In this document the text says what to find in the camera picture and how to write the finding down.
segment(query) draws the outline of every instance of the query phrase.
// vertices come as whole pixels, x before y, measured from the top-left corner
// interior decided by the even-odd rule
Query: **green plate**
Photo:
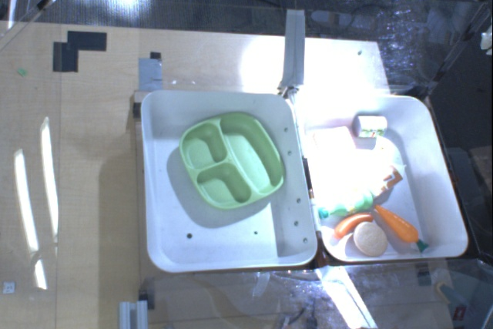
[[[243,112],[192,126],[182,135],[179,151],[200,196],[220,209],[256,202],[284,182],[284,165],[272,139]]]

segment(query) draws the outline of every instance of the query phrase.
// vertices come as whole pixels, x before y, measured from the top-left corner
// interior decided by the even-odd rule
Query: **toy food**
[[[396,213],[384,209],[378,204],[375,204],[375,211],[377,211],[381,219],[395,232],[399,239],[405,243],[416,243],[420,252],[423,252],[428,247],[426,243],[419,239],[418,230]]]
[[[335,202],[330,207],[318,209],[318,216],[321,220],[331,215],[345,217],[357,213],[358,211],[369,210],[373,206],[373,194],[370,191],[356,191],[353,196],[347,196],[345,200]]]
[[[353,132],[357,137],[383,136],[387,130],[384,116],[357,116],[353,121]]]
[[[373,216],[370,213],[354,214],[350,217],[344,218],[334,229],[334,237],[336,239],[342,239],[349,232],[351,232],[357,225],[363,222],[373,221]]]
[[[402,175],[394,166],[389,166],[384,173],[385,174],[382,177],[382,180],[379,180],[375,183],[375,186],[370,188],[370,191],[373,193],[374,197],[380,196],[383,192],[390,190],[397,183],[402,181]]]
[[[379,257],[387,249],[385,232],[374,222],[360,223],[353,233],[354,244],[369,257]]]

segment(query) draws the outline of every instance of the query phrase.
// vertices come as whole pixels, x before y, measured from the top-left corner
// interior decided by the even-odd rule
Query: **toy vegetable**
[[[378,204],[375,204],[375,210],[380,215],[381,219],[395,232],[399,239],[405,243],[416,243],[420,252],[423,252],[428,247],[425,242],[420,240],[418,230],[409,222]]]
[[[348,218],[344,218],[334,229],[334,237],[342,239],[351,232],[358,224],[363,222],[373,221],[373,216],[370,213],[358,213]]]

